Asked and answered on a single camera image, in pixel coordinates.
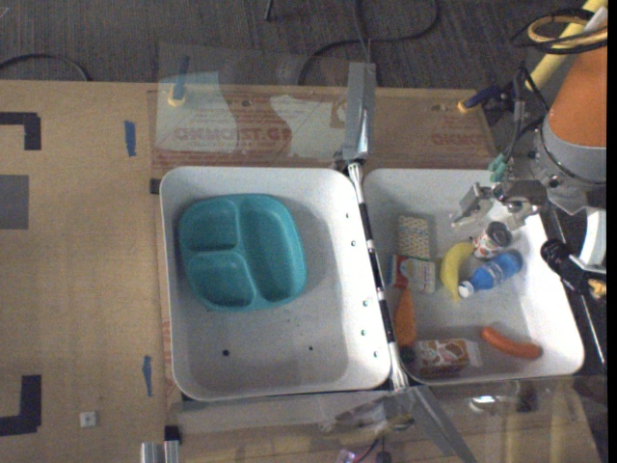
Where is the orange sausage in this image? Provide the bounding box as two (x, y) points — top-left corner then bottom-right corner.
(480, 325), (544, 361)

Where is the white plastic tray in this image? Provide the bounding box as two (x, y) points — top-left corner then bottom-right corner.
(158, 165), (393, 402)
(361, 167), (586, 387)

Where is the yellow banana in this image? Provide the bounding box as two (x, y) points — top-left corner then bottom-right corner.
(439, 241), (476, 305)

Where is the white and orange carton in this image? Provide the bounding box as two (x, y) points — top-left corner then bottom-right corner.
(387, 254), (438, 295)

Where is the grey taped block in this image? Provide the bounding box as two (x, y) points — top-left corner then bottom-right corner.
(340, 62), (378, 162)

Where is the blue plastic bottle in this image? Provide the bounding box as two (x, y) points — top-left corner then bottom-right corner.
(457, 250), (524, 300)

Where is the white bottle with black cap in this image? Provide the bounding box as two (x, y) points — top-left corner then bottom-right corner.
(471, 220), (514, 261)

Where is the brown and white carton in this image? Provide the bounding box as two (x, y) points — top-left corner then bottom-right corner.
(413, 338), (484, 381)

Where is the teal divided plate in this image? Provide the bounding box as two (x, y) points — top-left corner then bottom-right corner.
(176, 193), (309, 313)

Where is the orange carrot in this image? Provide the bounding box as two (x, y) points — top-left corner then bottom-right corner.
(393, 286), (417, 364)

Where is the patterned biscuit packet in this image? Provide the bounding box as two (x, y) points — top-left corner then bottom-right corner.
(396, 214), (432, 260)

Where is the black cylinder on white bracket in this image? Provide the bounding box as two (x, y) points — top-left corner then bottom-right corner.
(539, 207), (608, 291)

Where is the thin black and white rod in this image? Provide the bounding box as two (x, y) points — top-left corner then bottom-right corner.
(347, 161), (407, 393)

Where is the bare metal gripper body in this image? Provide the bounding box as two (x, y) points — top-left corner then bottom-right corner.
(493, 159), (563, 206)

